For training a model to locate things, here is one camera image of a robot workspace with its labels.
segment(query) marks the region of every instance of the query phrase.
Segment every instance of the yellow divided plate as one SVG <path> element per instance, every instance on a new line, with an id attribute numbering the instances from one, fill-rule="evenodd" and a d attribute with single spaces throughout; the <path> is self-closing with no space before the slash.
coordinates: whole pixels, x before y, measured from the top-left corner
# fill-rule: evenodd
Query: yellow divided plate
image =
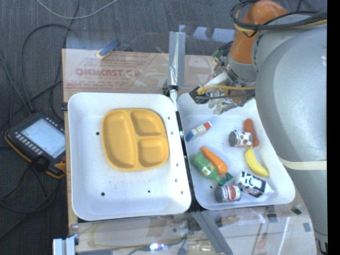
<path id="1" fill-rule="evenodd" d="M 155 168 L 169 158 L 164 123 L 153 110 L 111 110 L 102 119 L 101 133 L 105 157 L 119 170 Z"/>

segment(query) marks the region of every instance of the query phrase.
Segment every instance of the white cable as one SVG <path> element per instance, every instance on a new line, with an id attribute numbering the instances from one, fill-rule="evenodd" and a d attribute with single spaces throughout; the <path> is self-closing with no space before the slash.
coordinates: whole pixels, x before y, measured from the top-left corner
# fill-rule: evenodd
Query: white cable
<path id="1" fill-rule="evenodd" d="M 108 3 L 107 5 L 103 6 L 103 7 L 100 8 L 100 9 L 98 9 L 97 11 L 95 11 L 95 12 L 89 14 L 89 15 L 80 16 L 80 17 L 66 17 L 66 16 L 59 15 L 58 13 L 55 13 L 55 12 L 53 12 L 52 10 L 50 10 L 50 9 L 49 9 L 47 6 L 45 6 L 40 0 L 37 0 L 37 1 L 38 1 L 38 3 L 39 3 L 40 5 L 42 5 L 47 11 L 49 11 L 49 12 L 52 13 L 53 15 L 58 16 L 58 17 L 60 17 L 60 18 L 64 18 L 64 19 L 84 19 L 84 18 L 88 18 L 88 17 L 90 17 L 90 16 L 93 16 L 93 15 L 97 14 L 98 12 L 100 12 L 100 11 L 106 9 L 107 7 L 111 6 L 112 4 L 116 3 L 116 2 L 119 1 L 119 0 L 113 0 L 112 2 Z"/>

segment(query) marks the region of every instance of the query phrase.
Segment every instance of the banana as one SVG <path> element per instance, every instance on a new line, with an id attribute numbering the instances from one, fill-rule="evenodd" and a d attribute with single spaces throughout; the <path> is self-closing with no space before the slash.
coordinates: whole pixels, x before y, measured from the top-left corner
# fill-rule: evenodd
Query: banana
<path id="1" fill-rule="evenodd" d="M 249 147 L 245 153 L 245 161 L 249 168 L 257 175 L 267 177 L 268 171 L 257 161 L 253 147 Z"/>

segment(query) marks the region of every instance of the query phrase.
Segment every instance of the soda can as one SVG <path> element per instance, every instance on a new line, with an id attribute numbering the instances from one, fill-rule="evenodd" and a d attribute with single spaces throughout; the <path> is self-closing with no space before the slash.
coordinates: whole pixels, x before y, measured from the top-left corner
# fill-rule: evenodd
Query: soda can
<path id="1" fill-rule="evenodd" d="M 232 131 L 229 134 L 229 145 L 232 147 L 250 147 L 253 144 L 253 135 L 251 132 Z"/>
<path id="2" fill-rule="evenodd" d="M 215 199 L 217 202 L 238 201 L 241 198 L 241 190 L 237 185 L 218 186 L 215 189 Z"/>

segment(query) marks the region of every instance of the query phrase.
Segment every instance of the screen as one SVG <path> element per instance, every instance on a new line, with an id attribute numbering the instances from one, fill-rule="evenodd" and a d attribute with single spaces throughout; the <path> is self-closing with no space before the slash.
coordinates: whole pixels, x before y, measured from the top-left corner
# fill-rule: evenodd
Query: screen
<path id="1" fill-rule="evenodd" d="M 65 151 L 65 135 L 45 119 L 39 119 L 21 133 L 53 158 Z"/>

